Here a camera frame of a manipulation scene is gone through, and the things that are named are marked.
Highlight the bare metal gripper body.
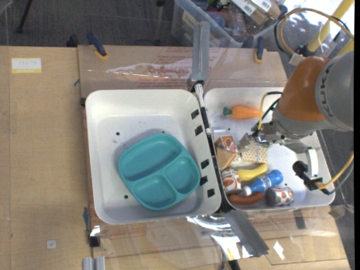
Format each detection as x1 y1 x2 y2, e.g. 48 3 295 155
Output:
251 121 313 146

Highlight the pale patterned packet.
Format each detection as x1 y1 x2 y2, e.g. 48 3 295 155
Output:
240 145 269 164

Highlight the brown and white carton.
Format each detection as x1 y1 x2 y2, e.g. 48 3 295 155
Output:
214 135 240 154

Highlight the orange carrot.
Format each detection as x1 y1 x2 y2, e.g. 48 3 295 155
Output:
223 105 264 120

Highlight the white plastic tray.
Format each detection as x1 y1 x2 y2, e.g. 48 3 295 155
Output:
202 87 336 211
85 88 222 225

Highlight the yellow banana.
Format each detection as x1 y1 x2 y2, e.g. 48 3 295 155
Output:
237 163 268 182

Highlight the red and white can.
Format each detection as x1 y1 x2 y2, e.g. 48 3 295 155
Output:
221 169 243 195

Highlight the blue bottle with white cap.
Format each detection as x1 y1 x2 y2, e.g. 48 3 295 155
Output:
242 169 284 197

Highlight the orange sausage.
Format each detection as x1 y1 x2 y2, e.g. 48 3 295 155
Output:
228 192 264 206

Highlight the strawberry print can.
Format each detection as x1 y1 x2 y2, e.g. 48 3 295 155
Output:
264 186 295 208

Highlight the teal divided plate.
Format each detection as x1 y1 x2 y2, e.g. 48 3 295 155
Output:
117 133 201 211

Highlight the brown cardboard board, red print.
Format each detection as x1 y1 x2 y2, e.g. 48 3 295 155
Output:
77 44 349 264

